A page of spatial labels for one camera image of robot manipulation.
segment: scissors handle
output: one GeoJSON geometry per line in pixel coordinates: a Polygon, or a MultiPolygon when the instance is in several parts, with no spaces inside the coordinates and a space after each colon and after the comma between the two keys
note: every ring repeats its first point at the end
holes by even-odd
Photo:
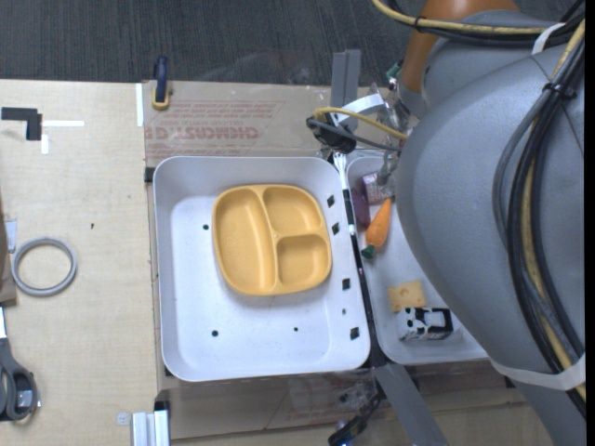
{"type": "Polygon", "coordinates": [[[37,404],[37,386],[33,375],[25,370],[10,353],[7,338],[0,338],[0,414],[6,413],[11,420],[19,421],[33,412],[37,404]],[[6,378],[6,389],[3,378],[6,378]],[[19,405],[19,392],[32,392],[31,404],[19,405]]]}

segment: orange carrot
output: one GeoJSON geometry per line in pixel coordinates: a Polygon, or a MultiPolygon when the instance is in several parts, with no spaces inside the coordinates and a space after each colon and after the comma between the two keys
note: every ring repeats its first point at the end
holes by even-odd
{"type": "Polygon", "coordinates": [[[389,236],[390,227],[390,198],[382,202],[370,226],[365,231],[365,242],[368,245],[362,250],[362,255],[372,259],[374,251],[381,247],[389,236]]]}

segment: black carpet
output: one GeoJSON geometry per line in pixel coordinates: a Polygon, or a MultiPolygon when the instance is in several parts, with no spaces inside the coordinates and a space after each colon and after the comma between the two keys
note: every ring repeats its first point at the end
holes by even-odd
{"type": "MultiPolygon", "coordinates": [[[[557,20],[575,0],[514,1],[557,20]]],[[[166,55],[171,79],[329,85],[332,54],[359,48],[369,85],[408,34],[370,0],[0,0],[0,78],[139,82],[166,55]]]]}

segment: white strap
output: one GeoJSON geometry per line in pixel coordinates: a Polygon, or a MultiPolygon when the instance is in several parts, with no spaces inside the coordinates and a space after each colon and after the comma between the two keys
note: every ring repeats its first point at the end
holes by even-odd
{"type": "Polygon", "coordinates": [[[548,41],[549,36],[565,24],[566,23],[556,23],[555,25],[551,25],[543,33],[541,33],[533,44],[533,51],[531,52],[531,54],[536,55],[537,53],[541,53],[546,45],[546,42],[548,41]]]}
{"type": "Polygon", "coordinates": [[[585,383],[587,379],[587,367],[584,353],[578,362],[572,367],[560,372],[559,374],[540,374],[538,372],[529,372],[528,370],[519,370],[516,368],[505,367],[490,359],[497,372],[527,385],[536,385],[538,387],[551,388],[554,390],[567,391],[585,383]]]}

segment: black zip tie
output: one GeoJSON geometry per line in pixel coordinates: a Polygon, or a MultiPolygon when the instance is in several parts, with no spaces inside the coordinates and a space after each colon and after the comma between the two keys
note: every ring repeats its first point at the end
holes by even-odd
{"type": "Polygon", "coordinates": [[[564,99],[574,99],[576,98],[576,91],[567,86],[567,85],[554,85],[553,83],[546,83],[543,86],[542,91],[555,91],[557,93],[560,93],[562,95],[562,98],[564,99]]]}
{"type": "Polygon", "coordinates": [[[419,26],[419,20],[420,20],[420,19],[427,20],[427,18],[426,18],[426,17],[422,17],[421,15],[419,15],[419,16],[416,18],[416,21],[414,21],[414,23],[413,23],[413,27],[414,27],[414,28],[415,28],[415,29],[416,29],[418,32],[420,32],[420,33],[423,33],[423,32],[425,32],[425,31],[424,31],[424,30],[421,30],[421,27],[419,26]]]}

